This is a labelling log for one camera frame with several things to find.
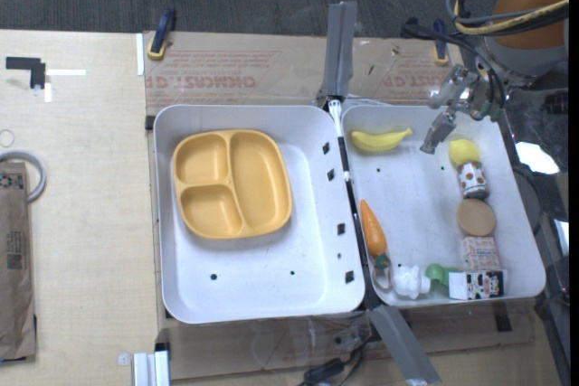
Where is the orange and white carton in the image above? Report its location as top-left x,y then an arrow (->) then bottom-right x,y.
460,235 -> 501,272

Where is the yellow lemon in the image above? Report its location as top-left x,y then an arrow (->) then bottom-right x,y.
448,137 -> 480,167

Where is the yellow divided plate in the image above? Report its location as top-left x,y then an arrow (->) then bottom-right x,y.
171,128 -> 293,240

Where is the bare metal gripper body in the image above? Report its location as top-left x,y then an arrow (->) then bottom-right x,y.
457,68 -> 494,121

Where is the black and white milk carton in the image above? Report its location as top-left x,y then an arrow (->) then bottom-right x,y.
447,268 -> 509,301

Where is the yellow banana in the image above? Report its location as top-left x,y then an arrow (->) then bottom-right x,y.
350,127 -> 414,153

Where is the brown paper bag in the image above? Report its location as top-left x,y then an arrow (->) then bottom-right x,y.
0,162 -> 38,362

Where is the tan round biscuit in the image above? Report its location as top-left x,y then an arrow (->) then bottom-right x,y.
455,197 -> 498,238

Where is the white plastic tray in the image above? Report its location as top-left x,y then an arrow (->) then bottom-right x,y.
152,104 -> 366,325
340,103 -> 548,309

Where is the white can with orange print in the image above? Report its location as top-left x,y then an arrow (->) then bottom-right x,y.
456,160 -> 491,201

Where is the orange carrot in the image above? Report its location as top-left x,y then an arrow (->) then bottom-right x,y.
358,199 -> 392,270

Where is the brown cardboard board red print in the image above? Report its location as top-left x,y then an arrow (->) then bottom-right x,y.
142,30 -> 536,381

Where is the green toy vegetable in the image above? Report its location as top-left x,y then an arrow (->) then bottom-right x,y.
424,262 -> 460,288

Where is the tan rubber band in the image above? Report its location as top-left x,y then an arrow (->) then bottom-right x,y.
370,266 -> 394,291

